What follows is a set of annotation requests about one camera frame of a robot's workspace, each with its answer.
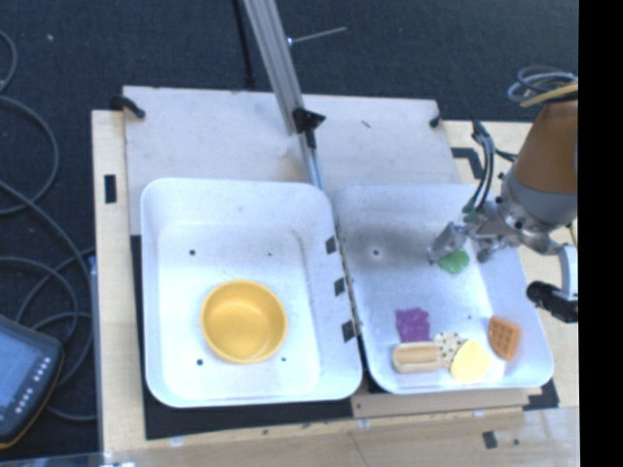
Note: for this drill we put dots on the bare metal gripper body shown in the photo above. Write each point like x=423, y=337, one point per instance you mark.
x=523, y=231

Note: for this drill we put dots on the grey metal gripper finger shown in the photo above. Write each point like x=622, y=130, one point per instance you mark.
x=447, y=242
x=487, y=252

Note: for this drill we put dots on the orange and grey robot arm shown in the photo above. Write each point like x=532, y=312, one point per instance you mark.
x=550, y=154

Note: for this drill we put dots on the green toy vegetable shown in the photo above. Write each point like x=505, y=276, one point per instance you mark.
x=456, y=262

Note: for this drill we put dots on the white plastic tray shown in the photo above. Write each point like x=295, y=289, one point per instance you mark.
x=404, y=280
x=243, y=222

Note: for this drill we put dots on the orange toy waffle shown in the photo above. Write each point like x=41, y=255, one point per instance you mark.
x=504, y=337

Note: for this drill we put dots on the purple toy grapes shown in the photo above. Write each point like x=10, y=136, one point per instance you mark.
x=412, y=325

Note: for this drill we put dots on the spotted toy biscuit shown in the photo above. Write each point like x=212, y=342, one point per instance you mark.
x=447, y=344

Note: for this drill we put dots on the pale yellow toy slice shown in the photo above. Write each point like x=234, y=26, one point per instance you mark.
x=469, y=363

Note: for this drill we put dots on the tan toy bread bun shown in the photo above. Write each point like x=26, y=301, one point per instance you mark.
x=416, y=358

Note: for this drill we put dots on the yellow bowl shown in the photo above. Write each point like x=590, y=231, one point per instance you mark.
x=243, y=321

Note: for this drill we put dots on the pale wood board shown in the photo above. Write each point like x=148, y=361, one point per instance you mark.
x=214, y=134

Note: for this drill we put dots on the black cylinder on white bracket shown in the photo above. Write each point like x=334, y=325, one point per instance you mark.
x=552, y=298

